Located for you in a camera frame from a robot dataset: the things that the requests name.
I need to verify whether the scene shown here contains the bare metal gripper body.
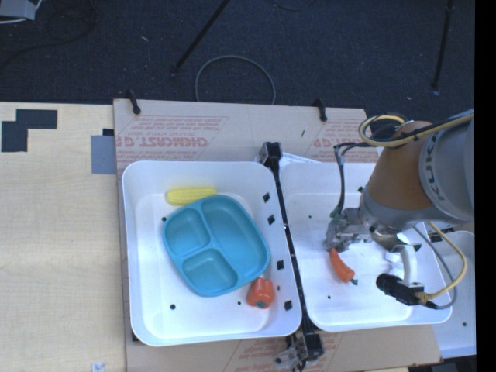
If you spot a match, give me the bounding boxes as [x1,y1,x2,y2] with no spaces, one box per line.
[328,207,405,250]

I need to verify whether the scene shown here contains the orange carrot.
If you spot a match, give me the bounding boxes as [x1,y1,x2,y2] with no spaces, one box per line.
[329,246,359,286]

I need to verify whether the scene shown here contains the thin black rod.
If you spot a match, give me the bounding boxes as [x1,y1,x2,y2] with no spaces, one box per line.
[267,157,318,339]

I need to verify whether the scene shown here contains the white plastic tray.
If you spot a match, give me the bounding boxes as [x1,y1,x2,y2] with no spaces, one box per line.
[122,160,304,348]
[279,160,453,333]

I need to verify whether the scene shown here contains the orange bell pepper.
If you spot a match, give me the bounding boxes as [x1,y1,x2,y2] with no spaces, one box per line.
[246,277,276,310]

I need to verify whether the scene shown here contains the blue divided plate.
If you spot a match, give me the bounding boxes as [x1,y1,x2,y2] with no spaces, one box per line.
[161,194,272,298]

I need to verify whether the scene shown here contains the brown cardboard board red print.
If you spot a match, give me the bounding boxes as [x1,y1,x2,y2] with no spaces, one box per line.
[112,98,443,372]

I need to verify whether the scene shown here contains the yellow corn cob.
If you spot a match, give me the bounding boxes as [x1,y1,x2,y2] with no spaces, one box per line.
[165,186,219,208]

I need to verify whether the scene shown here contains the black cylinder on white bracket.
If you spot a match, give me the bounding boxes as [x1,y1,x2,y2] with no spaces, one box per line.
[375,242,425,307]

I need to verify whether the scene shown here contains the black block with thin wires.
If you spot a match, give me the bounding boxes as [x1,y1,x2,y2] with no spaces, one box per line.
[258,141,282,166]
[301,330,325,363]

